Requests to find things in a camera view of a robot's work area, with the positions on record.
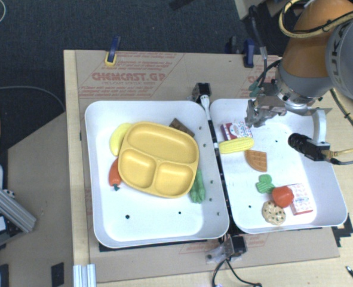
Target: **black carpet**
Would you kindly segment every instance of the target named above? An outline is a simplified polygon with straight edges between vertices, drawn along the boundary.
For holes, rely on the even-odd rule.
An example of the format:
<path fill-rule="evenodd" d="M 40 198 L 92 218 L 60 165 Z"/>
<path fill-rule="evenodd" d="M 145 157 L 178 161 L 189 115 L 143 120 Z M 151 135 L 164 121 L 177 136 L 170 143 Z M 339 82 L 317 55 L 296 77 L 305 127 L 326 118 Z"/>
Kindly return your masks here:
<path fill-rule="evenodd" d="M 65 102 L 63 50 L 108 50 L 121 35 L 120 50 L 224 53 L 236 36 L 253 32 L 238 17 L 234 0 L 3 0 L 0 23 L 0 87 L 44 88 Z M 287 38 L 259 6 L 269 54 L 281 55 Z M 62 113 L 37 90 L 0 90 L 0 154 Z"/>

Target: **red and white package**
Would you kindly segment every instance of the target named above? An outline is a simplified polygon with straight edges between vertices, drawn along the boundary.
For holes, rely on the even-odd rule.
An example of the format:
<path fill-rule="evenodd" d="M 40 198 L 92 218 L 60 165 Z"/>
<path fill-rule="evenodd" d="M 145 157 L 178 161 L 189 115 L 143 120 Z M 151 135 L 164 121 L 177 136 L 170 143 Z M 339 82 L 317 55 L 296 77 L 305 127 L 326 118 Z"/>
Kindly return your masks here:
<path fill-rule="evenodd" d="M 244 121 L 225 123 L 220 126 L 220 129 L 226 141 L 241 137 L 252 137 L 252 132 Z"/>
<path fill-rule="evenodd" d="M 314 210 L 314 203 L 311 199 L 309 188 L 303 184 L 288 185 L 294 194 L 293 202 L 290 205 L 291 211 L 294 215 L 301 215 L 309 213 Z"/>

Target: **red toy tomato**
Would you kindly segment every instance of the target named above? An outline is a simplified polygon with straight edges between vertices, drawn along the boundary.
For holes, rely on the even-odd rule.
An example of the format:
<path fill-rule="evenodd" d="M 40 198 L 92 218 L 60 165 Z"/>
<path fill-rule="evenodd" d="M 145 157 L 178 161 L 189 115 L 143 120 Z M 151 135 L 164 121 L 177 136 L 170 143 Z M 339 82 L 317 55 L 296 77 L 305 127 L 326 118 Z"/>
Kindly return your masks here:
<path fill-rule="evenodd" d="M 288 186 L 276 187 L 272 191 L 274 203 L 279 207 L 288 207 L 294 199 L 294 194 Z"/>

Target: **yellow divided plate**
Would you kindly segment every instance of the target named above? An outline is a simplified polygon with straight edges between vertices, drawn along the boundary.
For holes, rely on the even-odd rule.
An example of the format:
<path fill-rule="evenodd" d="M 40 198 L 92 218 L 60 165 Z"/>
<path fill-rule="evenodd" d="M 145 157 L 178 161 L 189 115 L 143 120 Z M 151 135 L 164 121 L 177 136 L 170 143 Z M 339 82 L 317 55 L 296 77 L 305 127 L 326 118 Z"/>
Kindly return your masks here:
<path fill-rule="evenodd" d="M 135 189 L 178 198 L 191 189 L 198 162 L 199 148 L 191 136 L 162 124 L 139 122 L 124 137 L 118 170 Z"/>

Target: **metal bracket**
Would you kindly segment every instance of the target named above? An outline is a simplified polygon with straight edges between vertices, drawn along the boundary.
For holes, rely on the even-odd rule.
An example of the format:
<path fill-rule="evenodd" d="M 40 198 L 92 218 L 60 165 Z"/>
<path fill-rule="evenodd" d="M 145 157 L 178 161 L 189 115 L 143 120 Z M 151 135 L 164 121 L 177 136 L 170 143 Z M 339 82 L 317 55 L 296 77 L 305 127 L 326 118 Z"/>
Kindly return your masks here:
<path fill-rule="evenodd" d="M 95 264 L 73 266 L 74 287 L 97 287 Z"/>
<path fill-rule="evenodd" d="M 210 83 L 196 83 L 192 94 L 188 97 L 189 100 L 200 104 L 200 96 L 206 94 L 208 97 L 211 95 Z"/>
<path fill-rule="evenodd" d="M 21 232 L 30 233 L 33 230 L 36 218 L 2 189 L 0 189 L 0 213 L 16 227 L 13 233 L 0 234 L 0 246 L 23 234 Z"/>
<path fill-rule="evenodd" d="M 231 236 L 218 247 L 208 251 L 205 255 L 207 264 L 222 262 L 227 258 L 239 257 L 247 251 L 243 236 Z"/>
<path fill-rule="evenodd" d="M 323 109 L 315 109 L 312 118 L 314 123 L 312 141 L 323 145 L 326 141 L 326 111 Z"/>

